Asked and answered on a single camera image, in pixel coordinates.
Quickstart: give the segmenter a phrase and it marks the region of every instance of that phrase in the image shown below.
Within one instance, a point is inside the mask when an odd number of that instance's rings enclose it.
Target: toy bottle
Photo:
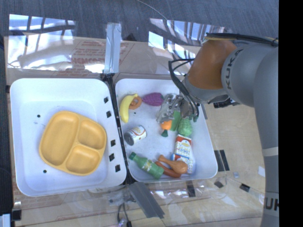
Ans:
[[[158,165],[156,165],[151,160],[147,159],[146,157],[139,157],[136,153],[132,152],[129,156],[131,160],[137,163],[137,165],[145,172],[152,175],[154,178],[159,179],[164,169]]]

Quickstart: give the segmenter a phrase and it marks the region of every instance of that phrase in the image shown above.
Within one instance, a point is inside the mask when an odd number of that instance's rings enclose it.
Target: tin can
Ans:
[[[124,134],[124,140],[130,145],[134,145],[139,140],[143,140],[146,137],[146,130],[142,125],[132,128],[130,131]]]

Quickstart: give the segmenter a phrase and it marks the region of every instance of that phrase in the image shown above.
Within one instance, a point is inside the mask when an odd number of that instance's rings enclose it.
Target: yellow banana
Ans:
[[[127,95],[121,101],[119,111],[120,111],[121,119],[122,119],[122,121],[124,123],[128,122],[128,118],[129,118],[129,115],[128,115],[129,105],[131,104],[131,102],[133,101],[133,99],[135,97],[137,97],[137,96],[138,96],[137,93],[135,93],[133,95]]]

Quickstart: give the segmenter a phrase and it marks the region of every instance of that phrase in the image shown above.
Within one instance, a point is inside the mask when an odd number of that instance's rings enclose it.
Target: gray floor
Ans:
[[[279,35],[279,0],[0,0],[0,35],[9,14],[77,21],[76,36],[104,38],[107,22],[122,25],[123,38],[147,41],[149,18],[223,26],[244,35]],[[0,215],[12,205],[4,51],[0,51]]]

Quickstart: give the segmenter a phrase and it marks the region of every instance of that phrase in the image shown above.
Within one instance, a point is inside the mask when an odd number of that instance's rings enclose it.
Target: can lid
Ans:
[[[129,158],[132,160],[136,156],[136,153],[132,152],[129,156]]]

